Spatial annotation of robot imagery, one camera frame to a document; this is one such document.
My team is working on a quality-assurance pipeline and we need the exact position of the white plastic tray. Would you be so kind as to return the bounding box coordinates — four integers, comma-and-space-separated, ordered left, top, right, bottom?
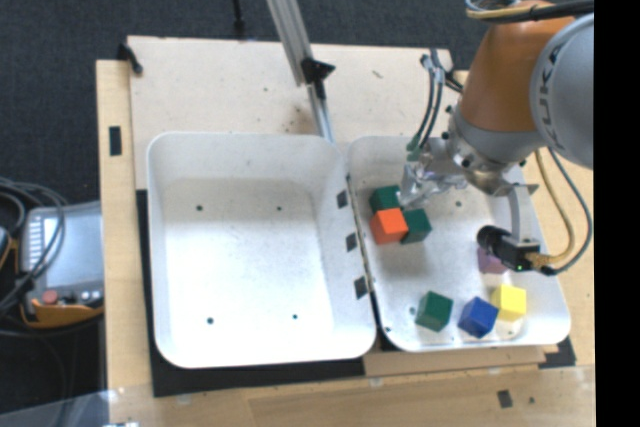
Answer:
345, 134, 573, 354
145, 130, 378, 370

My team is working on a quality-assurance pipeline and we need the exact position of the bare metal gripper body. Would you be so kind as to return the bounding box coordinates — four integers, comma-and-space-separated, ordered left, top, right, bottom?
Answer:
418, 136, 522, 197

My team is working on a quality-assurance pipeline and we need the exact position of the blue cube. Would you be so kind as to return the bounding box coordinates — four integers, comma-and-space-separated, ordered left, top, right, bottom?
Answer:
456, 295, 500, 340

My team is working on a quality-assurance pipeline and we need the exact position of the pale wood board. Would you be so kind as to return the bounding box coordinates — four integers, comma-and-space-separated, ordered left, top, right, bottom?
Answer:
124, 34, 562, 379

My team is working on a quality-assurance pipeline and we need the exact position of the black cylinder on white bracket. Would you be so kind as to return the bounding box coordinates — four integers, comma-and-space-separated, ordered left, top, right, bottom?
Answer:
476, 182, 543, 273

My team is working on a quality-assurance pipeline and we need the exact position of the green cube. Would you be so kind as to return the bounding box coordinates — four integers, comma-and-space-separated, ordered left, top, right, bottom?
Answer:
369, 185, 403, 214
399, 207, 434, 246
414, 290, 455, 333

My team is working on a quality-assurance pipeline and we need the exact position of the purple cube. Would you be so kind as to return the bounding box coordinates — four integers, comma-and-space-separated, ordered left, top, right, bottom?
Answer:
476, 246, 509, 276

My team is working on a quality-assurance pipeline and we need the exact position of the orange cube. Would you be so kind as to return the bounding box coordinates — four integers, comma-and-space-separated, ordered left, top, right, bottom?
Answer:
369, 207, 410, 246

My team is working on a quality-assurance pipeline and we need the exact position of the yellow cube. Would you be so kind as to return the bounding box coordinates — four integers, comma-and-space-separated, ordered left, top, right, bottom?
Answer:
490, 283, 528, 322

